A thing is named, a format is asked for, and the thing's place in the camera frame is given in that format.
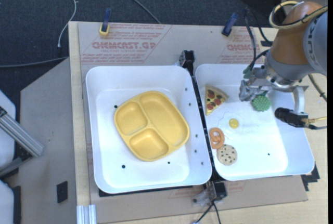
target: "black bracket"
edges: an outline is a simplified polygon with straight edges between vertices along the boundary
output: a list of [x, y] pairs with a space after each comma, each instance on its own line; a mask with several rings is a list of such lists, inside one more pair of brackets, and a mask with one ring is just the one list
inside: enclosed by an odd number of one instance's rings
[[213, 201], [220, 201], [228, 196], [224, 181], [208, 181], [204, 186], [204, 190], [192, 196], [192, 206], [205, 206]]
[[309, 191], [309, 188], [308, 188], [309, 182], [318, 182], [318, 180], [320, 179], [317, 165], [316, 164], [314, 165], [314, 168], [311, 171], [311, 174], [301, 175], [301, 177], [302, 177], [302, 181], [304, 184], [304, 188], [308, 192]]
[[261, 45], [262, 45], [263, 47], [271, 47], [272, 44], [273, 44], [273, 41], [269, 41], [269, 42], [267, 42], [267, 41], [265, 41], [265, 40], [261, 40], [260, 43], [261, 43]]
[[14, 224], [21, 223], [21, 186], [12, 188], [14, 194]]
[[183, 50], [181, 56], [179, 57], [179, 64], [181, 67], [188, 70], [191, 76], [194, 75], [193, 63], [196, 60], [193, 50]]
[[57, 185], [57, 203], [61, 203], [68, 199], [68, 183], [64, 181]]

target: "egg yolk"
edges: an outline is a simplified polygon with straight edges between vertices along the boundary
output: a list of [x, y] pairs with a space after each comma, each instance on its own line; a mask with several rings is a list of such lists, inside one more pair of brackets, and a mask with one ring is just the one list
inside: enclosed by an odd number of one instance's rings
[[235, 119], [235, 118], [231, 118], [231, 119], [229, 120], [229, 126], [230, 126], [232, 129], [236, 129], [236, 128], [238, 128], [238, 126], [239, 126], [239, 121], [238, 121], [237, 119]]

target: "metal bracket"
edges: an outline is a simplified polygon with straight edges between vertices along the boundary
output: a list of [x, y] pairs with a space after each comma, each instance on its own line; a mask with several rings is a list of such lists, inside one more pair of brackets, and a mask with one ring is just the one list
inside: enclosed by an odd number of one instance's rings
[[313, 170], [311, 171], [310, 174], [307, 174], [307, 175], [301, 175], [302, 177], [302, 181], [303, 181], [303, 184], [304, 184], [304, 188], [306, 190], [306, 192], [309, 191], [309, 183], [310, 182], [318, 182], [318, 180], [320, 179], [320, 176], [319, 176], [319, 172], [318, 172], [318, 169], [317, 169], [317, 165], [314, 164], [314, 168]]
[[57, 203], [60, 204], [61, 202], [68, 199], [68, 182], [64, 181], [57, 185]]
[[193, 50], [183, 50], [182, 54], [179, 57], [179, 64], [181, 67], [185, 68], [188, 70], [189, 74], [191, 76], [194, 75], [193, 72], [193, 63], [195, 61], [196, 57], [194, 55], [194, 51]]
[[295, 100], [294, 111], [296, 113], [303, 113], [305, 107], [304, 88], [297, 86], [292, 93]]
[[[9, 134], [15, 142], [27, 150], [32, 157], [39, 157], [42, 155], [44, 146], [39, 141], [31, 137], [2, 107], [0, 107], [0, 128]], [[0, 171], [0, 177], [18, 168], [19, 165], [28, 159], [29, 158], [16, 158]]]
[[96, 205], [76, 207], [77, 224], [97, 224]]

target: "pepperoni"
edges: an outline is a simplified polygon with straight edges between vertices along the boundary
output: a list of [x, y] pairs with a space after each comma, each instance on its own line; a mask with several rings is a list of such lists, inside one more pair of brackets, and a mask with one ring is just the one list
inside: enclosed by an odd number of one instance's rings
[[215, 94], [214, 94], [214, 92], [213, 92], [212, 90], [208, 90], [207, 96], [208, 96], [209, 98], [214, 98], [214, 97], [215, 97]]
[[218, 105], [218, 106], [222, 103], [221, 100], [218, 99], [218, 98], [214, 99], [214, 102], [215, 102], [216, 105]]

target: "cardboard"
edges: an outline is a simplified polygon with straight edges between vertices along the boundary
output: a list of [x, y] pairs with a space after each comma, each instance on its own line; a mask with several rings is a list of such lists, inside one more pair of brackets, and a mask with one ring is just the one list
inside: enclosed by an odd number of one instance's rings
[[[79, 24], [76, 22], [70, 23], [70, 39], [78, 36], [77, 30], [73, 33], [73, 28], [76, 29]], [[243, 29], [233, 28], [233, 31], [242, 31]], [[175, 38], [180, 39], [183, 43], [191, 42], [191, 45], [186, 44], [185, 47], [191, 47], [191, 49], [196, 51], [197, 61], [207, 62], [209, 58], [218, 61], [221, 56], [231, 53], [238, 55], [239, 59], [245, 58], [240, 56], [250, 55], [250, 51], [242, 49], [242, 45], [248, 45], [248, 42], [244, 44], [242, 40], [237, 41], [239, 38], [246, 39], [245, 33], [240, 36], [235, 33], [234, 37], [232, 37], [233, 41], [230, 41], [231, 37], [220, 35], [221, 30], [222, 27], [204, 27], [201, 29], [197, 26], [178, 26], [174, 34], [177, 35]], [[264, 32], [269, 39], [273, 39], [276, 33], [274, 29], [265, 29]], [[169, 42], [168, 45], [165, 42], [165, 44], [174, 51], [174, 43]], [[207, 48], [211, 49], [209, 44], [215, 46], [215, 53], [207, 51]], [[79, 44], [71, 45], [71, 59], [73, 59], [76, 47], [79, 48]], [[203, 57], [198, 56], [199, 52], [203, 54]], [[178, 56], [178, 50], [177, 52], [166, 54], [166, 58], [172, 64], [175, 63], [175, 59]], [[197, 214], [195, 216], [179, 216], [170, 219], [135, 222], [170, 223], [170, 221], [174, 220], [176, 223], [188, 223], [189, 219], [199, 217], [206, 210], [206, 207], [194, 206], [191, 198], [202, 191], [202, 186], [116, 196], [99, 196], [99, 190], [93, 179], [91, 141], [89, 139], [87, 141], [82, 140], [81, 143], [84, 143], [84, 149], [81, 148], [81, 145], [75, 144], [75, 140], [73, 144], [72, 135], [77, 136], [77, 134], [80, 134], [82, 131], [80, 125], [84, 126], [83, 122], [78, 122], [77, 120], [78, 115], [81, 114], [78, 107], [74, 107], [74, 112], [72, 112], [73, 103], [78, 101], [82, 103], [81, 95], [74, 97], [77, 101], [71, 97], [71, 92], [72, 94], [77, 93], [76, 89], [78, 86], [74, 85], [73, 75], [78, 70], [72, 64], [72, 61], [66, 60], [25, 88], [21, 93], [21, 125], [46, 145], [45, 155], [22, 164], [19, 168], [19, 174], [6, 179], [12, 187], [21, 186], [21, 223], [58, 223], [59, 219], [65, 223], [75, 223], [75, 207], [77, 205], [86, 205], [86, 203], [96, 205], [99, 224], [162, 216]], [[327, 80], [324, 77], [323, 79], [318, 77], [316, 80], [320, 86], [325, 85], [324, 90], [327, 90]], [[314, 88], [309, 87], [306, 95], [311, 100], [306, 104], [305, 110], [313, 113], [311, 116], [321, 116], [327, 112], [327, 108], [325, 109], [324, 105], [321, 104], [321, 98], [317, 95]], [[217, 203], [218, 209], [226, 210], [223, 214], [224, 222], [281, 223], [287, 218], [290, 223], [318, 223], [318, 220], [323, 220], [326, 223], [325, 221], [328, 219], [327, 130], [321, 130], [320, 132], [307, 131], [307, 135], [310, 139], [321, 176], [318, 183], [313, 183], [309, 186], [310, 192], [306, 193], [300, 176], [227, 181], [225, 184], [228, 196]], [[77, 152], [79, 152], [81, 160], [76, 159]], [[83, 163], [83, 167], [87, 163], [89, 164], [87, 169], [89, 174], [85, 174], [84, 170], [79, 170], [80, 162]], [[85, 179], [87, 179], [88, 185], [81, 188], [81, 184]], [[68, 200], [58, 204], [56, 185], [65, 180], [68, 181]], [[310, 200], [306, 203], [284, 205], [284, 203], [306, 201], [308, 196]], [[213, 221], [216, 221], [215, 213], [207, 214], [202, 223], [213, 223]]]
[[[85, 76], [91, 68], [99, 65], [177, 64], [183, 50], [194, 50], [195, 68], [203, 63], [240, 63], [246, 67], [253, 58], [247, 29], [233, 27], [229, 37], [221, 34], [223, 27], [199, 28], [194, 25], [112, 23], [106, 37], [98, 34], [99, 23], [78, 23], [78, 29], [89, 188], [91, 204], [96, 205], [98, 223], [204, 211], [201, 206], [193, 206], [191, 201], [192, 196], [203, 191], [203, 186], [113, 196], [100, 192], [94, 181]], [[300, 176], [226, 182], [226, 187], [228, 197], [218, 204], [218, 209], [307, 200]]]

